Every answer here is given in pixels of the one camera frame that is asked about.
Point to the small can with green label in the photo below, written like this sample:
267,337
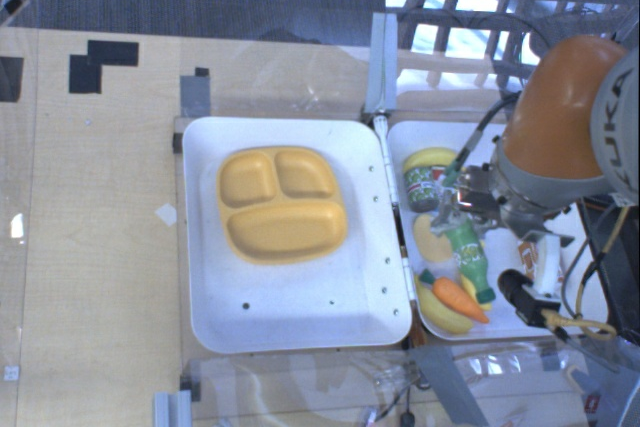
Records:
420,190

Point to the yellow curved toy piece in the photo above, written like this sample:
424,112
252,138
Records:
470,287

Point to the orange carrot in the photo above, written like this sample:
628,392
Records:
457,297

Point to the yellow round biscuit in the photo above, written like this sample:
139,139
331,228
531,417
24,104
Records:
430,240

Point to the yellow divided plate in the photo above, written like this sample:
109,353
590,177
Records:
285,225

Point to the white plastic tray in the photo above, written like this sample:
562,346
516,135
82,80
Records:
500,320
300,305

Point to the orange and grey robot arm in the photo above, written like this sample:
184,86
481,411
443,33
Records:
555,115

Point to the black cylinder on white bracket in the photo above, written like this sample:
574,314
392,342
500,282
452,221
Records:
530,297

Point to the yellow banana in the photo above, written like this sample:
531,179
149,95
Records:
430,157
442,317

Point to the orange and white carton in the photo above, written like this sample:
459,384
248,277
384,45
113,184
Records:
527,260

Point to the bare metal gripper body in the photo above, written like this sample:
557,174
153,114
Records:
477,192

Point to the green plastic bottle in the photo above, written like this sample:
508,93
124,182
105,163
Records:
470,257

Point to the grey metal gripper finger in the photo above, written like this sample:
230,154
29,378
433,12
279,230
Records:
484,224
441,215

